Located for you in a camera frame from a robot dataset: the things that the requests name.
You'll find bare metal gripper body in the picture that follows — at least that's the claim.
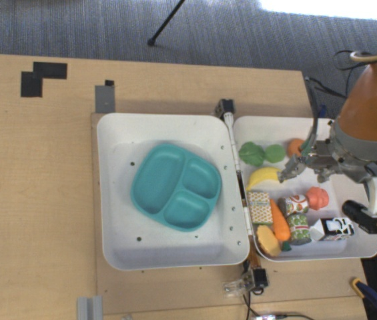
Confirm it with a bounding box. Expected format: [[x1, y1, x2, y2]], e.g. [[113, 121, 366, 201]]
[[303, 137, 376, 184]]

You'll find orange round fruit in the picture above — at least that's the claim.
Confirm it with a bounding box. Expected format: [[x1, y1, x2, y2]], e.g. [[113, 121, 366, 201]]
[[286, 138, 308, 158]]

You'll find salmon pink lumpy toy food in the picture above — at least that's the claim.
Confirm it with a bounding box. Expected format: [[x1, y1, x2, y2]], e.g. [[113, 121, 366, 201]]
[[305, 186, 330, 211]]

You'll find green round fruit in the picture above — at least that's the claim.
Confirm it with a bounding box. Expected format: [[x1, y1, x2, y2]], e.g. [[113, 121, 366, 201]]
[[264, 143, 287, 163]]

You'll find yellow banana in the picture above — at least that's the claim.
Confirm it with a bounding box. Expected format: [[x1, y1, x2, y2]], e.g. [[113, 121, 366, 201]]
[[245, 166, 284, 192]]

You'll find white can with orange print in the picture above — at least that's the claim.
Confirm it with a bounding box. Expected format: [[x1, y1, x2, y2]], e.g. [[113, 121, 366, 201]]
[[278, 194, 310, 217]]

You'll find green broccoli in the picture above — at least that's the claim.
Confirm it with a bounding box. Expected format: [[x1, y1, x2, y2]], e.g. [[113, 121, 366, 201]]
[[238, 141, 266, 167]]

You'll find yellow patterned carton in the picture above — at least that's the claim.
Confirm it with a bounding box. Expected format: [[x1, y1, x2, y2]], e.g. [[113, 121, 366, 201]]
[[246, 191, 274, 227]]

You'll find black and white milk carton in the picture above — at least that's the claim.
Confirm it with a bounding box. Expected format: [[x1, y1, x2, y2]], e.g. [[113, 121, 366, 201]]
[[309, 216, 356, 242]]

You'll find green peas can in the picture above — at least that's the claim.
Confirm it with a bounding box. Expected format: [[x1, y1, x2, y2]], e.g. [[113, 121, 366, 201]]
[[286, 212, 313, 246]]

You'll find orange carrot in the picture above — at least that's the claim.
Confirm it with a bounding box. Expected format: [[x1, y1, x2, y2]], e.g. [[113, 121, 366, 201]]
[[269, 198, 293, 253]]

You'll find white plastic tray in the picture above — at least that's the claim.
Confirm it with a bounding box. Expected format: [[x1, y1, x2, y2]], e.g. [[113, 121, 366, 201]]
[[233, 115, 377, 263], [95, 112, 251, 272]]

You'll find teal divided plate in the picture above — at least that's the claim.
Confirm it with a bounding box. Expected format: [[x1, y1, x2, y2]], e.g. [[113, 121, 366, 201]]
[[129, 143, 224, 233]]

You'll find black cylinder on white bracket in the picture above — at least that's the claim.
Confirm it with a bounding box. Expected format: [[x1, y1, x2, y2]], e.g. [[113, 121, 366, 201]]
[[342, 175, 377, 235]]

